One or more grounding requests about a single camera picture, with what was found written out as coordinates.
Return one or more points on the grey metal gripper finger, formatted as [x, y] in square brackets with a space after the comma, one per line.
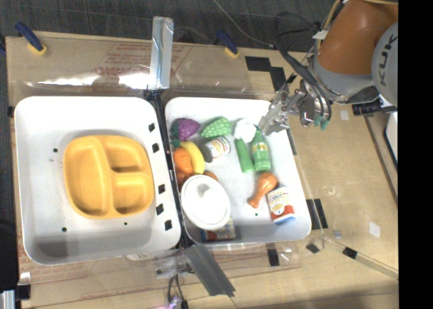
[268, 124]
[282, 125]

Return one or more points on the white can yellow label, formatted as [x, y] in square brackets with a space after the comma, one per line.
[219, 147]

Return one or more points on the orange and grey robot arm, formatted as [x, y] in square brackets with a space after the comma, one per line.
[352, 37]

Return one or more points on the orange toy chicken drumstick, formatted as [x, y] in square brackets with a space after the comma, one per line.
[264, 186]

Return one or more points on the yellow divided plate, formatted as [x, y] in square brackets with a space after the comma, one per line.
[91, 179]

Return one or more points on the green toy bottle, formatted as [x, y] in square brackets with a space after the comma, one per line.
[261, 155]

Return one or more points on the yellow banana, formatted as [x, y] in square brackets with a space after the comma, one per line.
[197, 159]

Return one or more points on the brown toy bread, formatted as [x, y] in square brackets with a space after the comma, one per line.
[181, 177]

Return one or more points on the white bowl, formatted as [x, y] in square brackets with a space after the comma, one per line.
[206, 203]

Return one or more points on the white plastic tray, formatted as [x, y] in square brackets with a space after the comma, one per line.
[40, 165]
[233, 199]

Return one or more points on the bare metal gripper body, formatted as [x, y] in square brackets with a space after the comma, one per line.
[287, 103]

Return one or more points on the orange carrot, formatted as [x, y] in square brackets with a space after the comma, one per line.
[182, 162]

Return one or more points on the red and white carton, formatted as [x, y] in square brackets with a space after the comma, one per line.
[223, 233]

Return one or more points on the black cylinder on white bracket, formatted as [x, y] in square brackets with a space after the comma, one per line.
[367, 109]

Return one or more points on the brown cardboard board red print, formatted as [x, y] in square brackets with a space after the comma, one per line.
[84, 61]

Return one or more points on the red and white can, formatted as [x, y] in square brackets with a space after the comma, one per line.
[280, 204]

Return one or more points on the green toy grapes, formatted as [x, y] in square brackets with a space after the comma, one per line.
[218, 127]

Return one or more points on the purple toy grapes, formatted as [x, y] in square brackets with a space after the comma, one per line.
[186, 128]

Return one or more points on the white and green toy vegetable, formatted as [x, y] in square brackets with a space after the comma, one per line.
[244, 155]

